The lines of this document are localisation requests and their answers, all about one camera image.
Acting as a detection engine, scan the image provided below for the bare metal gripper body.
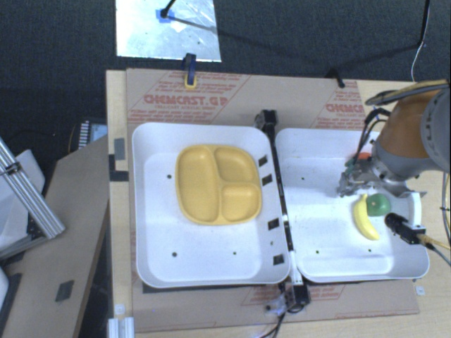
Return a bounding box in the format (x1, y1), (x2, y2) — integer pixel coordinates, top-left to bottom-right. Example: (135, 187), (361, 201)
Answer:
(344, 157), (414, 197)

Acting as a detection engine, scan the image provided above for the green round toy fruit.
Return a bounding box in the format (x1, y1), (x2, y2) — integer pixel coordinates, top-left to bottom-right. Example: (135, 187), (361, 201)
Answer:
(366, 192), (393, 218)

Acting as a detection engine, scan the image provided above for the yellow banana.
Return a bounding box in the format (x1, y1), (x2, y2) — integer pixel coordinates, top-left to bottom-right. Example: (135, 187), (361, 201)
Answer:
(352, 193), (381, 242)

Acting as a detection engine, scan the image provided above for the white plastic tray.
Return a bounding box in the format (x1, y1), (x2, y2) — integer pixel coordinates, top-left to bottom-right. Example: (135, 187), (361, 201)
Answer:
(131, 122), (292, 289)
(274, 127), (431, 284)

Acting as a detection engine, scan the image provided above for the thin black and white rod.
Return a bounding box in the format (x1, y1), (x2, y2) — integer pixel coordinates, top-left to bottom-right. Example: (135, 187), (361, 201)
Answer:
(264, 124), (300, 285)

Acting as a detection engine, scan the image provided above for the yellow divided plate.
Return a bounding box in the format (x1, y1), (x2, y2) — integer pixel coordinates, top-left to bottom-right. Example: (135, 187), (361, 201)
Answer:
(174, 144), (264, 227)

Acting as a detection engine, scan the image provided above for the brown cardboard board red print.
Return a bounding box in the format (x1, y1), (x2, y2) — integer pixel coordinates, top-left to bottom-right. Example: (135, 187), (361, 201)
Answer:
(125, 68), (422, 334)

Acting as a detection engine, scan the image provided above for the black cylinder on white bracket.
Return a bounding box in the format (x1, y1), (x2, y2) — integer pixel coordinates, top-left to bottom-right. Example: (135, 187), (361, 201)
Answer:
(384, 190), (428, 246)

